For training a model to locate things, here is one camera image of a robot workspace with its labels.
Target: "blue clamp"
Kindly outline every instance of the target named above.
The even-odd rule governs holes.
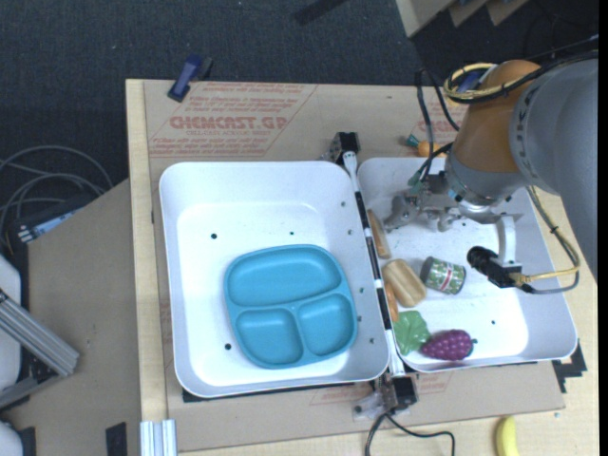
[[[210,58],[206,58],[204,62],[205,67],[205,75],[209,72],[211,68],[212,61]],[[186,62],[183,65],[183,69],[181,70],[180,77],[178,80],[171,86],[167,96],[176,102],[180,102],[184,99],[184,97],[190,91],[190,86],[188,83],[192,81],[200,72],[200,68],[203,66],[202,59],[197,54],[191,54],[186,59]]]

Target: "banana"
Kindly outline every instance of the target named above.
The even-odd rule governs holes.
[[[501,419],[496,427],[496,450],[498,456],[520,456],[517,449],[515,418],[508,415]]]

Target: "blue plate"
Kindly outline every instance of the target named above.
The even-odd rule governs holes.
[[[315,245],[288,245],[238,257],[224,277],[237,341],[267,369],[299,367],[347,350],[356,310],[337,260]]]

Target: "white tray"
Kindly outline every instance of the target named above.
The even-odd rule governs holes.
[[[366,207],[380,219],[390,215],[392,198],[406,189],[409,178],[420,167],[418,159],[371,159],[359,168],[358,176]],[[434,173],[444,161],[433,162]],[[522,214],[516,222],[517,260],[526,274],[554,270],[536,221],[533,205],[524,190],[499,211]],[[417,371],[442,371],[559,359],[577,346],[576,329],[563,294],[525,294],[517,289],[499,289],[470,268],[466,253],[475,246],[498,252],[498,235],[492,225],[470,219],[454,222],[439,232],[436,220],[419,217],[387,236],[392,258],[404,259],[416,273],[428,256],[466,267],[464,288],[456,295],[427,290],[418,304],[431,333],[452,328],[465,329],[477,340],[473,353],[462,362],[443,362],[412,352],[404,361]],[[559,287],[555,279],[535,283],[539,289]]]
[[[175,369],[205,398],[372,380],[389,349],[365,236],[347,173],[324,161],[182,162],[160,183]],[[238,347],[223,299],[228,265],[292,244],[325,248],[341,264],[359,317],[352,346],[297,368],[263,369]]]

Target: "toy food can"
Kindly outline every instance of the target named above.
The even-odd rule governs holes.
[[[466,270],[462,265],[429,256],[422,265],[420,278],[430,289],[457,294],[465,285]]]

